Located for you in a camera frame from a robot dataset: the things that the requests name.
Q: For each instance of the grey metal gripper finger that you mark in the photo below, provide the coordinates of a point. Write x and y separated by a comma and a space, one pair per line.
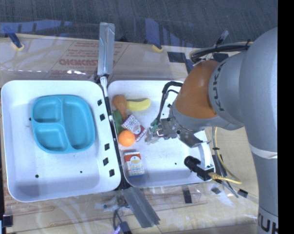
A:
158, 135
149, 137

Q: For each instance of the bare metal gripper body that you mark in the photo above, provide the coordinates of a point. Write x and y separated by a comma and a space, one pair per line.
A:
167, 128

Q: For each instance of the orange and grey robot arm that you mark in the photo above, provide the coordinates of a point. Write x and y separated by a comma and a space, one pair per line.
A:
254, 86

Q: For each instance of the red and white packet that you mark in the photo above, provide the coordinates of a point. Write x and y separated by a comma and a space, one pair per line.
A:
134, 127

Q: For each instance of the orange fruit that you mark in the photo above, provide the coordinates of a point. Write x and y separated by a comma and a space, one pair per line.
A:
126, 138

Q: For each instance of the white plastic tray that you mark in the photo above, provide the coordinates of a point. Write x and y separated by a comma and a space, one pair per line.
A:
164, 160
61, 172

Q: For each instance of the orange and white carton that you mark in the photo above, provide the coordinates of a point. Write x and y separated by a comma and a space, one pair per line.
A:
134, 164

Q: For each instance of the yellow banana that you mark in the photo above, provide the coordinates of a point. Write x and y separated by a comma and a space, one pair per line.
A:
138, 104

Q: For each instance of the green toy vegetable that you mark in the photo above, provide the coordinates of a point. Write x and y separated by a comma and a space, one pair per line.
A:
117, 122

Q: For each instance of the blue divided plate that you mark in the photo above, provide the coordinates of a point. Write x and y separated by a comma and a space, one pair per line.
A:
64, 123

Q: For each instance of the brown cardboard board red print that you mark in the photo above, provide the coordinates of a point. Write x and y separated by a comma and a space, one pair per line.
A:
71, 55

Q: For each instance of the black cylinder on white bracket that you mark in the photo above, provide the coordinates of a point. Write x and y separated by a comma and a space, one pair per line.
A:
194, 164

